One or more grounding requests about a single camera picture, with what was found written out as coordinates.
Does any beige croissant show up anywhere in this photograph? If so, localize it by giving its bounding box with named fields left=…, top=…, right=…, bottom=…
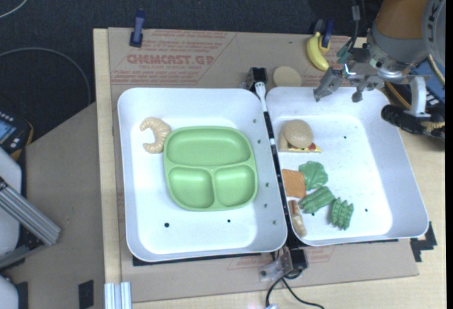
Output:
left=139, top=117, right=172, bottom=154

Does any green divided plate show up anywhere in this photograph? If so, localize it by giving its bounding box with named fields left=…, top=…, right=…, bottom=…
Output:
left=163, top=126, right=258, bottom=211

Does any thin black and white rod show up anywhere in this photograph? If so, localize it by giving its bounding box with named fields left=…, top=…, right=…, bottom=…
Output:
left=254, top=81, right=292, bottom=231

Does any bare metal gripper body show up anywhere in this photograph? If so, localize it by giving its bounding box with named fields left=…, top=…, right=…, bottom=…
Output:
left=340, top=47, right=413, bottom=90

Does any black block with thin wires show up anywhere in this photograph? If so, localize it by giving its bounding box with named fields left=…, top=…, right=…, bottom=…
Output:
left=258, top=245, right=309, bottom=283
left=241, top=66, right=268, bottom=91

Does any round beige biscuit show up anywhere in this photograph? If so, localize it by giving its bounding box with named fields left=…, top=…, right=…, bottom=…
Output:
left=273, top=65, right=303, bottom=88

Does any black cylinder on white bracket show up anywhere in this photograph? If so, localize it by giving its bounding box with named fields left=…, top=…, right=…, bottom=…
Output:
left=380, top=75, right=446, bottom=140

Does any orange bread slice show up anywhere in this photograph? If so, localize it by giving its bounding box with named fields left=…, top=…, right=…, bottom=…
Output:
left=282, top=168, right=307, bottom=199

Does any tan burger bun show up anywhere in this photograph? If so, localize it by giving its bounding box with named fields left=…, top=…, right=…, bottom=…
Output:
left=281, top=119, right=314, bottom=148

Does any yellow banana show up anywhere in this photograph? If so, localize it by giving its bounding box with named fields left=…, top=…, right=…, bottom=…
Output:
left=306, top=32, right=331, bottom=72

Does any hot dog in bun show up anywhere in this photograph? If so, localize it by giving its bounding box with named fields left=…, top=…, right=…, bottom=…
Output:
left=287, top=199, right=307, bottom=238

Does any brown cardboard board red print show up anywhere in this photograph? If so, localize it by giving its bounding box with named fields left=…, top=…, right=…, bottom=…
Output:
left=107, top=27, right=420, bottom=303

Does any white plastic tray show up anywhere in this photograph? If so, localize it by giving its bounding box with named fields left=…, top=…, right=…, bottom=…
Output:
left=265, top=86, right=430, bottom=247
left=117, top=87, right=288, bottom=262

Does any green ridged vegetable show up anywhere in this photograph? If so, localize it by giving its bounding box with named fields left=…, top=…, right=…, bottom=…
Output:
left=299, top=186, right=336, bottom=214
left=330, top=197, right=355, bottom=231

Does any green lettuce leaf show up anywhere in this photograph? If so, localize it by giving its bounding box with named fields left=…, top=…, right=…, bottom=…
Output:
left=299, top=161, right=329, bottom=191

